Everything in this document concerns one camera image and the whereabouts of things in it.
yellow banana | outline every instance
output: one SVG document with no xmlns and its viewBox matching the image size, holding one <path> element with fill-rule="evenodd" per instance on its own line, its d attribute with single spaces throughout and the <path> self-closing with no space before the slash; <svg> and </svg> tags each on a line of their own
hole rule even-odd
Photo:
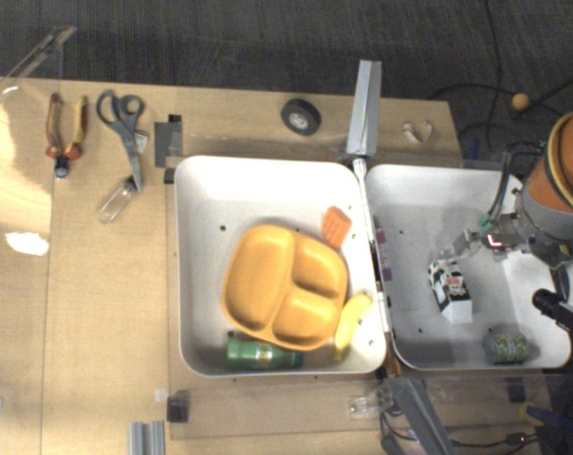
<svg viewBox="0 0 573 455">
<path fill-rule="evenodd" d="M 334 335 L 334 360 L 342 360 L 343 350 L 350 343 L 360 317 L 370 305 L 371 297 L 360 292 L 352 296 L 343 306 L 342 316 Z"/>
</svg>

clear plastic piece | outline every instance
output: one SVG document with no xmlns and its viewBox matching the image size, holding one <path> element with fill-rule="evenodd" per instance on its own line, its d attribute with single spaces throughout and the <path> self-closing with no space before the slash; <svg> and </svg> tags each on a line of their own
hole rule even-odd
<svg viewBox="0 0 573 455">
<path fill-rule="evenodd" d="M 97 210 L 97 218 L 104 224 L 113 223 L 126 205 L 131 202 L 136 193 L 137 187 L 135 186 L 133 177 L 127 178 L 118 185 L 99 210 Z"/>
<path fill-rule="evenodd" d="M 42 64 L 76 31 L 75 27 L 56 27 L 9 74 L 0 81 L 0 103 L 19 89 L 21 82 Z"/>
<path fill-rule="evenodd" d="M 381 406 L 373 394 L 348 398 L 347 415 L 351 420 L 379 419 Z"/>
</svg>

yellow plastic container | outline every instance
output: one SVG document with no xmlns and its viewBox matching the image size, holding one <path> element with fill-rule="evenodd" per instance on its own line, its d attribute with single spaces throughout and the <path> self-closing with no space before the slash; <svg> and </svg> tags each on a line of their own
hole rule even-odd
<svg viewBox="0 0 573 455">
<path fill-rule="evenodd" d="M 295 351 L 322 346 L 335 332 L 347 267 L 329 246 L 286 227 L 243 234 L 221 295 L 226 317 L 246 334 Z"/>
</svg>

gray carpet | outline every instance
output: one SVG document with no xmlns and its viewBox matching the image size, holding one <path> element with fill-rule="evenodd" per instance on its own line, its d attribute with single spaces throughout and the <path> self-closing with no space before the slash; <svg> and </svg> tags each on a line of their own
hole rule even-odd
<svg viewBox="0 0 573 455">
<path fill-rule="evenodd" d="M 537 98 L 573 75 L 573 0 L 489 0 L 502 86 Z M 0 0 L 0 75 L 53 26 L 79 28 L 65 78 L 353 94 L 358 60 L 383 62 L 384 97 L 425 98 L 458 82 L 496 83 L 483 0 Z M 457 128 L 487 119 L 493 92 L 457 88 Z M 501 94 L 488 146 L 542 139 L 557 116 L 512 122 Z M 573 85 L 548 104 L 573 109 Z"/>
</svg>

red-handled pliers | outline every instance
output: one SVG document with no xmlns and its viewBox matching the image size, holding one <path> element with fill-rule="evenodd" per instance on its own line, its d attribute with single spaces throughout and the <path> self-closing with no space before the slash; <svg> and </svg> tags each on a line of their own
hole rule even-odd
<svg viewBox="0 0 573 455">
<path fill-rule="evenodd" d="M 69 162 L 77 160 L 82 155 L 81 144 L 84 140 L 86 131 L 86 109 L 88 100 L 86 96 L 82 96 L 76 103 L 76 124 L 74 136 L 71 138 L 69 145 L 65 151 L 61 146 L 61 139 L 59 138 L 59 112 L 63 105 L 61 97 L 58 93 L 53 93 L 50 96 L 50 103 L 48 105 L 48 116 L 46 118 L 46 140 L 48 140 L 48 148 L 46 148 L 46 155 L 55 161 L 55 175 L 58 178 L 65 178 L 69 172 Z"/>
</svg>

